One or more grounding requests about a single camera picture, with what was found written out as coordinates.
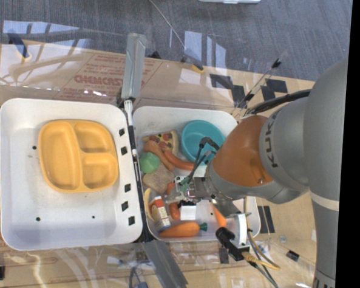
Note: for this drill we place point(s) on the yellow divided plate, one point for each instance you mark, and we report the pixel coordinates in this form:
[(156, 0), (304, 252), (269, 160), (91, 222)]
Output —
[(76, 155)]

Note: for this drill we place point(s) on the white box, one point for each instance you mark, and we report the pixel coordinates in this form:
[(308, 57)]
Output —
[(194, 213)]

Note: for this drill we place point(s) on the brown cardboard board red print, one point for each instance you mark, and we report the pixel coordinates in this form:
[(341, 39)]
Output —
[(178, 79)]

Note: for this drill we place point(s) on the small red toy sausage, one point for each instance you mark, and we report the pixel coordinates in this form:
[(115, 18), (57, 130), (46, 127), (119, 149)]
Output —
[(174, 211)]

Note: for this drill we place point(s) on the small orange toy piece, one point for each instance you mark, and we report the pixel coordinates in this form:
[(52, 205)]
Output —
[(170, 188)]

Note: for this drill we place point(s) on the blue bowl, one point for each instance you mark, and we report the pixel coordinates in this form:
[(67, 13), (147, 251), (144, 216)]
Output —
[(195, 138)]

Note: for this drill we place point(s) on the white plastic tray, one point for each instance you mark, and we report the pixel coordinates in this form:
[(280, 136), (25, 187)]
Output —
[(20, 167), (169, 121)]

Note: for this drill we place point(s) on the yellow banana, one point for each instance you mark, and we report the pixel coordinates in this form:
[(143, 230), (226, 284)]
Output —
[(146, 199)]

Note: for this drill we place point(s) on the orange carrot with green top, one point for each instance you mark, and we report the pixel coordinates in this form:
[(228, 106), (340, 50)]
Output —
[(181, 229)]

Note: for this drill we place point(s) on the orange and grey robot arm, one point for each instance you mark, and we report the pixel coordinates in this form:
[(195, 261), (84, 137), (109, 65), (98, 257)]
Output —
[(289, 153)]

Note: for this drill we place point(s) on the black cylinder on white bracket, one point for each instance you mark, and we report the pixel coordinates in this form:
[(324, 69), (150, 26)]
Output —
[(240, 227)]

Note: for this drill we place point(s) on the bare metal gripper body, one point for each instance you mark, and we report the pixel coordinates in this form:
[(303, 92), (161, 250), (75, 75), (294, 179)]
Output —
[(199, 187)]

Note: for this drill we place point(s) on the white and orange carton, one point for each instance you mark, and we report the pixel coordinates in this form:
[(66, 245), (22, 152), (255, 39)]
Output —
[(161, 215)]

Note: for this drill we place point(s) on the orange toy sausage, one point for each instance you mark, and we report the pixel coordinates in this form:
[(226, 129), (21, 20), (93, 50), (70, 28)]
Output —
[(179, 161)]

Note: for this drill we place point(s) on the toy pizza slice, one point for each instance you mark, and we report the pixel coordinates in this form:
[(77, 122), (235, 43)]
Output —
[(167, 139)]

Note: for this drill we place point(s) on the brown toy bread slice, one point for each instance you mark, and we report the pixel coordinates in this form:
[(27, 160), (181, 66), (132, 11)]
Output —
[(158, 179)]

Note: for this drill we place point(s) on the tan toy chicken drumstick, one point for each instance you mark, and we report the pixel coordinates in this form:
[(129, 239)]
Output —
[(156, 151)]

